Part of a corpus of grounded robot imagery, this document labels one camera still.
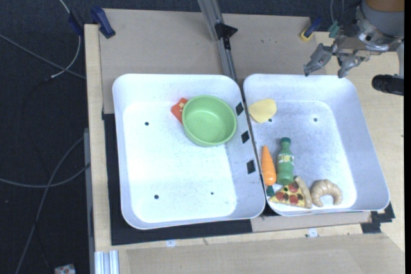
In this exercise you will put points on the brown cardboard board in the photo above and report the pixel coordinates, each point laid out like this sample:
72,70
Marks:
167,45

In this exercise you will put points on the white plastic tray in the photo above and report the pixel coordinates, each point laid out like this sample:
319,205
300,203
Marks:
180,176
321,150

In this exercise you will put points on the yellow crisp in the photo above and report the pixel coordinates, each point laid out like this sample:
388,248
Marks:
262,110

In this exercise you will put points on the pizza slice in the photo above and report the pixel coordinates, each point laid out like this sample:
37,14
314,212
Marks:
293,197

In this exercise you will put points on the orange packet with star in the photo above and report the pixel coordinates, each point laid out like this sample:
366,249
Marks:
176,110

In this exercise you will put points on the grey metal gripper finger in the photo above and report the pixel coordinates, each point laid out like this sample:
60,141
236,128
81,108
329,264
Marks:
318,59
348,65

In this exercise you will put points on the green bottle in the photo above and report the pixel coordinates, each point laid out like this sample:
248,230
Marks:
285,163

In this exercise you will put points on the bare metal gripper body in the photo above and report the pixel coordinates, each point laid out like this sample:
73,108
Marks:
374,40

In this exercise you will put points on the brown cardboard sheet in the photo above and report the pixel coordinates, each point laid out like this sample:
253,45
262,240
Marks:
257,255

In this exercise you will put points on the green bowl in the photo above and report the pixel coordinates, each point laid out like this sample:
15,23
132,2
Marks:
208,120

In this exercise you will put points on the beige croissant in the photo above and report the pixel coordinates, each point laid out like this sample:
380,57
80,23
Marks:
324,191

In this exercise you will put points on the small printed box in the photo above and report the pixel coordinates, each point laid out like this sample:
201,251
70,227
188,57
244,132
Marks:
65,269

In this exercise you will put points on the black cylinder on white bracket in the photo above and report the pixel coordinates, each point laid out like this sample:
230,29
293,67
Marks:
387,84

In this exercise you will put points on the orange carrot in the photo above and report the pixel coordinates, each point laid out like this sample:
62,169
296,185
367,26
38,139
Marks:
268,167

